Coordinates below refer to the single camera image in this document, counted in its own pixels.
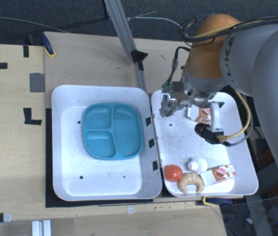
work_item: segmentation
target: blue divided plate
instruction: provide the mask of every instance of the blue divided plate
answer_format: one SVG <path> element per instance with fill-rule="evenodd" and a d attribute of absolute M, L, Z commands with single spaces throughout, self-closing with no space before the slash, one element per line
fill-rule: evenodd
<path fill-rule="evenodd" d="M 124 103 L 99 103 L 87 107 L 82 130 L 87 152 L 97 159 L 130 159 L 143 149 L 139 114 Z"/>

